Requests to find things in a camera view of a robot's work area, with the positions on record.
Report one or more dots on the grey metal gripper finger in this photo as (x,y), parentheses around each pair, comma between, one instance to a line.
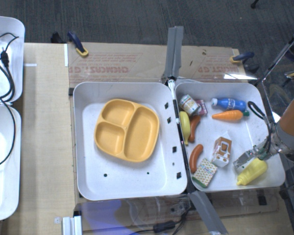
(239,159)
(245,164)

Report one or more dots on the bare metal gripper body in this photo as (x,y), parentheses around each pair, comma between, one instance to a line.
(264,150)

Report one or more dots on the yellow squeeze bottle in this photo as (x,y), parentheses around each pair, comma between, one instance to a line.
(252,171)

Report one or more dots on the brown and white carton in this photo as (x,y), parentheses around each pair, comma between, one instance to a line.
(221,153)

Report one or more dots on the white plastic tray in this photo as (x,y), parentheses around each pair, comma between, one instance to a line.
(237,136)
(127,180)

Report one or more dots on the white packet with colourful print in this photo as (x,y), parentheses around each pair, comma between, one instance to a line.
(205,172)

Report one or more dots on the brown sausage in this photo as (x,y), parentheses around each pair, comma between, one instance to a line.
(194,126)
(195,157)

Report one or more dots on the orange carrot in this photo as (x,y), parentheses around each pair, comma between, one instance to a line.
(229,115)

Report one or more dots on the blue bottle with white cap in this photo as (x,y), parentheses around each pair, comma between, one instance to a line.
(231,104)

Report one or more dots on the pink packet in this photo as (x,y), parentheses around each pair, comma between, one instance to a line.
(203,107)

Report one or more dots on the yellow banana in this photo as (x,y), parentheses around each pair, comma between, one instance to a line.
(185,126)

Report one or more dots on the white can with green print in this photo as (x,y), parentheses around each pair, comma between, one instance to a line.
(189,104)

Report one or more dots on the yellow divided plate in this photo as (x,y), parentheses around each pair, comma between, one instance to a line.
(139,131)

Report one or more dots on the brown cardboard board red print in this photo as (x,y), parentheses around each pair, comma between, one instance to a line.
(112,65)

